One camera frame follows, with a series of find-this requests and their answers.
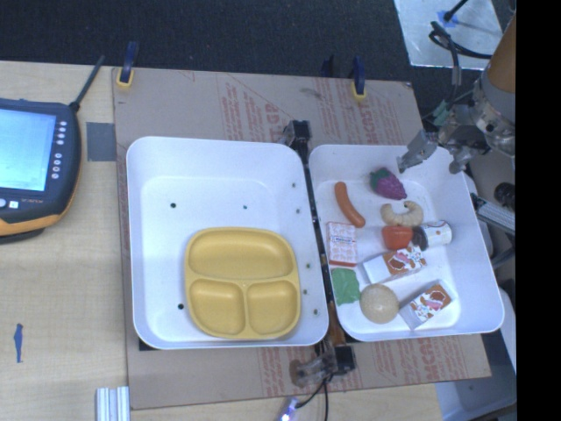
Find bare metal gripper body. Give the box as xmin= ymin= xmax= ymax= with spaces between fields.
xmin=437 ymin=103 xmax=517 ymax=158

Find purple grapes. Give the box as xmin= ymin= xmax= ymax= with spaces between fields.
xmin=368 ymin=167 xmax=408 ymax=202

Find white bottle with dark cap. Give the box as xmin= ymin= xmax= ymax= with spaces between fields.
xmin=411 ymin=219 xmax=453 ymax=252

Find orange sausage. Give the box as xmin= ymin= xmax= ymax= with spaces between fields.
xmin=333 ymin=181 xmax=366 ymax=230

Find white plastic tray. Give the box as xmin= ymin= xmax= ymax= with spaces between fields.
xmin=308 ymin=143 xmax=507 ymax=344
xmin=125 ymin=135 xmax=330 ymax=351

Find white and orange carton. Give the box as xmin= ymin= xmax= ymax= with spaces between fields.
xmin=398 ymin=279 xmax=454 ymax=332
xmin=362 ymin=243 xmax=428 ymax=285

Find orange and white packet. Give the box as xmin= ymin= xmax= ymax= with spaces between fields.
xmin=325 ymin=221 xmax=359 ymax=268

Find thin black rod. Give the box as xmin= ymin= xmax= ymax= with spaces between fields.
xmin=300 ymin=145 xmax=341 ymax=346

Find green lettuce leaf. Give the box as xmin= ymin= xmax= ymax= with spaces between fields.
xmin=330 ymin=267 xmax=362 ymax=307

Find beige round bread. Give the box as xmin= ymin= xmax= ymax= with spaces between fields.
xmin=359 ymin=282 xmax=401 ymax=325

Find yellow divided plate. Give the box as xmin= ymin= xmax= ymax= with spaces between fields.
xmin=183 ymin=226 xmax=303 ymax=341

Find brown cardboard board red print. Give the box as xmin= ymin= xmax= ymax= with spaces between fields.
xmin=110 ymin=67 xmax=494 ymax=411

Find black cylinder on white bracket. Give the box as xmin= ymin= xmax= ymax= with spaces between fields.
xmin=494 ymin=182 xmax=517 ymax=212

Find black block with thin wires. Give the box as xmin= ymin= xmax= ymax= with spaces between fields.
xmin=281 ymin=119 xmax=313 ymax=149
xmin=288 ymin=343 xmax=357 ymax=386

